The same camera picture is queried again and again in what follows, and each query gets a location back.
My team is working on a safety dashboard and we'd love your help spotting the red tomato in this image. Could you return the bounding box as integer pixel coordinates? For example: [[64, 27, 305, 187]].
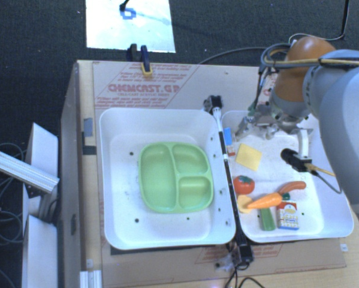
[[233, 175, 255, 195]]

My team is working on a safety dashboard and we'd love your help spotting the green celery stick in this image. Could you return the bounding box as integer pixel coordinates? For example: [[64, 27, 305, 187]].
[[259, 208, 276, 232]]

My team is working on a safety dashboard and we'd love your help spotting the yellow cheese slice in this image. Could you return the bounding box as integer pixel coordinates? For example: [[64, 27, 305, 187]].
[[234, 143, 263, 172]]

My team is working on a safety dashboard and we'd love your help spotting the white plastic tray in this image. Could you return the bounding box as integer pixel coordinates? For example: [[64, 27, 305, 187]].
[[98, 106, 237, 250], [221, 109, 355, 244]]

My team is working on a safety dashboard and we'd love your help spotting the thin black and white rod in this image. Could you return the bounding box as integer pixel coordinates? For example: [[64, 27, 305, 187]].
[[212, 107, 249, 247]]

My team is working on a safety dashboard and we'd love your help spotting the green divided plate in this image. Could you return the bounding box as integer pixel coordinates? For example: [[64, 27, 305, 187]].
[[138, 142, 215, 214]]

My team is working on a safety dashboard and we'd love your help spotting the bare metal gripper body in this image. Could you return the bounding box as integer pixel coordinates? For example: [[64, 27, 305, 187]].
[[249, 103, 306, 132]]

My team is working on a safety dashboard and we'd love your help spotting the brown cardboard board red print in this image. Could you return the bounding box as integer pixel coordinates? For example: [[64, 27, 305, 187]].
[[92, 60, 348, 288]]

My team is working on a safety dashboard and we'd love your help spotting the red and white carton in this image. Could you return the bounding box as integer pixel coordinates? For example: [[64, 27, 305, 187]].
[[276, 200, 300, 230]]

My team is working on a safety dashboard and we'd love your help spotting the orange carrot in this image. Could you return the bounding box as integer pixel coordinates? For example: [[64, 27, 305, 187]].
[[246, 191, 291, 210]]

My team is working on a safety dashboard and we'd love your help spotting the yellow toy food piece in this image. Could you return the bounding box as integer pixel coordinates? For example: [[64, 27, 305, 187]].
[[237, 194, 254, 214]]

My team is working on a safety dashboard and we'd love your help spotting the blue and white carton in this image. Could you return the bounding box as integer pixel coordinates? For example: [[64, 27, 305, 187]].
[[223, 127, 237, 157]]

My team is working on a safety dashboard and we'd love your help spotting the black cylinder on white bracket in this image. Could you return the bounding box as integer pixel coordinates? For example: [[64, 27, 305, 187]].
[[280, 128, 314, 173]]

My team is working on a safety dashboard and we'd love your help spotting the orange sausage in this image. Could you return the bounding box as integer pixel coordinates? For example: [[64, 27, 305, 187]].
[[278, 181, 307, 195]]

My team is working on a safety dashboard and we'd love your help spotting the black block with thin wires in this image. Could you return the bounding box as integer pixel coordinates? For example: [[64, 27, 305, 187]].
[[203, 94, 224, 113], [227, 243, 255, 266]]

